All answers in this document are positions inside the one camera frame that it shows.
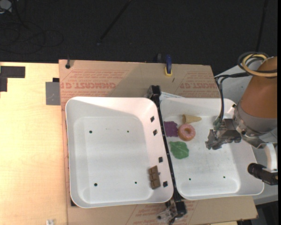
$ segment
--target cardboard sheet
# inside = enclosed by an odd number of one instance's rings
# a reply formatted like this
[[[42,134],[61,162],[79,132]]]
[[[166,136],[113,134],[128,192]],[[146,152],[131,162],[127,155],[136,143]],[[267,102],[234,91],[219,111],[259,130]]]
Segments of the cardboard sheet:
[[[185,98],[218,98],[210,66],[172,64],[173,75],[165,75],[165,64],[112,61],[59,61],[60,101],[67,187],[69,225],[163,225],[156,215],[165,210],[164,203],[82,209],[71,205],[65,105],[70,98],[144,97],[151,85],[162,92]],[[257,217],[251,196],[185,201],[187,214],[176,225],[198,225]]]

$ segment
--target yellow cable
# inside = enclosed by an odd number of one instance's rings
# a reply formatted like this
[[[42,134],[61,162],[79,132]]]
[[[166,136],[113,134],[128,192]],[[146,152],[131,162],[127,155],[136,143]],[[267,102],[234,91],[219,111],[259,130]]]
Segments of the yellow cable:
[[[242,61],[242,66],[244,68],[244,70],[252,75],[256,75],[256,76],[261,76],[261,77],[277,77],[278,75],[278,72],[275,72],[275,73],[261,73],[261,72],[258,72],[258,71],[254,71],[254,70],[251,70],[247,67],[246,65],[246,62],[249,58],[251,57],[260,57],[260,58],[263,58],[263,62],[267,59],[267,57],[263,54],[254,54],[252,56],[252,54],[249,54],[248,56],[244,57],[243,58],[243,61]]]

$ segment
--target white tray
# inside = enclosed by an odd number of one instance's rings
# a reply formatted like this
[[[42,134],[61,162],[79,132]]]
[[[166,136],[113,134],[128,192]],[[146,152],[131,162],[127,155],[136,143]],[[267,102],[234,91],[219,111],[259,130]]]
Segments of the white tray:
[[[70,193],[77,206],[162,203],[172,197],[154,102],[147,98],[74,97],[67,102],[66,116]],[[161,187],[153,190],[148,169],[155,165]]]
[[[224,100],[224,118],[232,118],[233,101]],[[201,121],[191,125],[196,136],[187,144],[189,156],[176,159],[170,152],[178,192],[188,200],[257,195],[264,183],[247,172],[250,163],[256,163],[251,145],[245,141],[223,144],[218,150],[209,150],[205,141],[213,121],[219,115],[221,101],[216,98],[166,98],[161,102],[163,121],[182,125],[182,115],[200,116]],[[167,137],[167,142],[182,141]]]

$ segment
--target blue clamp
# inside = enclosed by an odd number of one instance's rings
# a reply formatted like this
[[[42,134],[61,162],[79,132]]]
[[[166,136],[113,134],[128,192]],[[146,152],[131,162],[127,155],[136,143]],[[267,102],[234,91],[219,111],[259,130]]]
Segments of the blue clamp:
[[[173,72],[172,72],[172,58],[171,58],[171,56],[166,55],[166,63],[167,63],[167,66],[164,68],[165,75],[170,77],[170,76],[173,75]]]

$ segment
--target pink donut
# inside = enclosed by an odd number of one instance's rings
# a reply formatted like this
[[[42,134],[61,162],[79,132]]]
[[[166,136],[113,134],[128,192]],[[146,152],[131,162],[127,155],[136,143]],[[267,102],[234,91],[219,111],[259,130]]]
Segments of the pink donut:
[[[190,141],[196,135],[195,128],[190,124],[183,124],[178,128],[178,136],[183,141]]]

